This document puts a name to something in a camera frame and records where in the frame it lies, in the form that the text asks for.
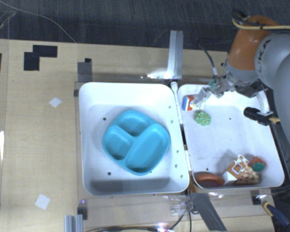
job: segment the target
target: white wire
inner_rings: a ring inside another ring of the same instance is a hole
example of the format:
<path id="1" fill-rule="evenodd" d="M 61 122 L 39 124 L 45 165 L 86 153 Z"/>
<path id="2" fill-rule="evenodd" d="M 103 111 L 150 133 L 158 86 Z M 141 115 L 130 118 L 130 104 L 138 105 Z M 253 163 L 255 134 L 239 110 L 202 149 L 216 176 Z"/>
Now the white wire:
<path id="1" fill-rule="evenodd" d="M 66 30 L 64 30 L 63 27 L 60 26 L 56 21 L 54 21 L 54 20 L 52 20 L 52 19 L 50 19 L 50 18 L 48 18 L 48 17 L 46 17 L 46 16 L 44 16 L 44 15 L 40 15 L 40 14 L 36 14 L 36 13 L 32 13 L 32 12 L 28 12 L 28 11 L 25 11 L 25 10 L 21 10 L 21 9 L 15 8 L 15 7 L 13 7 L 13 6 L 11 6 L 11 5 L 9 5 L 9 4 L 7 4 L 7 3 L 1 1 L 1 0 L 0 0 L 0 3 L 4 4 L 5 6 L 8 6 L 8 7 L 12 8 L 12 9 L 15 9 L 15 10 L 18 10 L 18 11 L 21 11 L 21 12 L 24 12 L 24 13 L 27 13 L 27 14 L 31 14 L 31 15 L 35 15 L 35 16 L 39 16 L 39 17 L 42 17 L 42 18 L 45 18 L 45 19 L 51 21 L 52 23 L 54 23 L 55 25 L 57 25 L 57 26 L 58 26 L 58 27 L 59 27 L 59 28 L 60 28 L 60 29 L 61 29 L 61 30 L 66 34 L 66 35 L 68 35 L 69 38 L 70 38 L 71 40 L 73 40 L 74 43 L 77 43 L 76 40 L 73 39 L 72 36 L 69 35 L 69 34 L 66 32 Z"/>

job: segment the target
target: table surface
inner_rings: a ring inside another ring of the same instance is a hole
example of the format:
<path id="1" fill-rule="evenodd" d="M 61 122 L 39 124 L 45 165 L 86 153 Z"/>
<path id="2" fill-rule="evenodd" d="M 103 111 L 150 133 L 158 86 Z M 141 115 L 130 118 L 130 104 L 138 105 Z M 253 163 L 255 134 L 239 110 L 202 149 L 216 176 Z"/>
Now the table surface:
<path id="1" fill-rule="evenodd" d="M 24 52 L 32 46 L 55 45 L 57 58 L 40 58 L 40 71 L 24 71 Z M 74 84 L 77 63 L 92 59 L 93 73 L 112 77 L 146 77 L 167 67 L 168 49 L 0 40 L 0 131 L 5 132 L 0 159 L 0 232 L 64 231 L 65 215 L 75 216 L 79 204 Z M 216 63 L 225 52 L 210 52 Z M 183 76 L 211 77 L 202 51 L 184 50 Z M 49 102 L 59 98 L 53 107 Z M 270 190 L 263 201 L 273 203 Z M 35 202 L 50 199 L 45 210 Z M 249 191 L 226 192 L 213 205 L 228 231 L 274 231 L 260 205 L 252 205 Z M 169 199 L 162 195 L 91 197 L 94 212 L 84 221 L 85 231 L 113 225 L 169 224 Z M 200 215 L 192 215 L 192 231 L 208 231 Z M 176 231 L 188 231 L 188 216 Z"/>

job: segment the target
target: blue bowl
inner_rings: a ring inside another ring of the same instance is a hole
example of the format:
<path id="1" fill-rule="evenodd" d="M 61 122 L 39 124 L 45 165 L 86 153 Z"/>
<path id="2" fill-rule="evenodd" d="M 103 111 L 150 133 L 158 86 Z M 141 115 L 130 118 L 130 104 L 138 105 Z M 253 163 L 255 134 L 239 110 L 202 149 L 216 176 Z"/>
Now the blue bowl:
<path id="1" fill-rule="evenodd" d="M 117 164 L 136 175 L 151 172 L 171 144 L 168 131 L 147 115 L 127 110 L 106 129 L 102 146 Z"/>

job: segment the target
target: white paper square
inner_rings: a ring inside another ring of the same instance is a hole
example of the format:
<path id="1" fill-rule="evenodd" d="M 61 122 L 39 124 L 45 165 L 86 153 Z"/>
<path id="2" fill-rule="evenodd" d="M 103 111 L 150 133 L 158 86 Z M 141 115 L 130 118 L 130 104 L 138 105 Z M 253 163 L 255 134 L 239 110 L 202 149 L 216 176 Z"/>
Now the white paper square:
<path id="1" fill-rule="evenodd" d="M 61 99 L 59 99 L 59 98 L 57 98 L 57 97 L 55 97 L 55 98 L 53 98 L 50 102 L 49 102 L 49 104 L 51 104 L 53 107 L 58 107 L 58 105 L 60 104 L 60 103 L 62 103 L 62 100 Z"/>
<path id="2" fill-rule="evenodd" d="M 37 201 L 35 202 L 35 205 L 43 210 L 45 210 L 49 204 L 50 199 L 44 196 L 43 194 L 40 194 Z"/>

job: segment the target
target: green textured ball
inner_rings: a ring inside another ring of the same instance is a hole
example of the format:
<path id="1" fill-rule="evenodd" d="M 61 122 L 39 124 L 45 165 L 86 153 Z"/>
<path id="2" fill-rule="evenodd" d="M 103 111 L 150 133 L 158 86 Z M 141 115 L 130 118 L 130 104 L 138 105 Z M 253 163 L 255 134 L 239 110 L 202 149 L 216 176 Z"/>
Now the green textured ball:
<path id="1" fill-rule="evenodd" d="M 208 126 L 211 123 L 211 117 L 207 112 L 198 110 L 194 114 L 194 120 L 202 126 Z"/>

